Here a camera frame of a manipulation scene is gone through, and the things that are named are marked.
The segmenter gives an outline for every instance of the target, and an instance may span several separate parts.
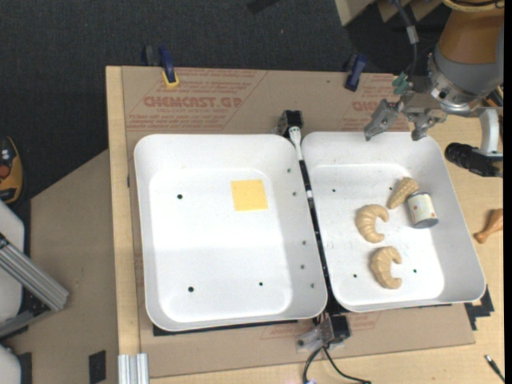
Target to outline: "yellow and black tool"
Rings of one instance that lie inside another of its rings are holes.
[[[0,199],[6,204],[16,202],[23,188],[23,168],[12,139],[0,135]]]

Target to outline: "silver can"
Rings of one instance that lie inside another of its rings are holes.
[[[432,198],[427,192],[418,192],[407,198],[410,216],[413,220],[413,227],[424,229],[432,227],[439,222],[434,210]]]

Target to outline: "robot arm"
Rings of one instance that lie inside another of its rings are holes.
[[[500,109],[479,104],[503,83],[505,0],[444,1],[454,11],[429,55],[428,75],[401,74],[395,80],[400,101],[381,101],[365,127],[366,140],[388,130],[400,113],[414,123],[415,141],[450,114],[479,117],[484,133],[481,148],[451,144],[446,157],[481,176],[502,176],[496,134]]]

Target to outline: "yellow square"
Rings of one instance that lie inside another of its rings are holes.
[[[234,209],[267,210],[265,187],[261,179],[249,181],[231,181],[231,193],[233,194]]]

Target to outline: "toy chicken drumstick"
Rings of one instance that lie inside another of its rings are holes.
[[[485,243],[490,234],[499,230],[503,230],[503,209],[493,210],[486,228],[475,234],[474,237],[480,243]]]

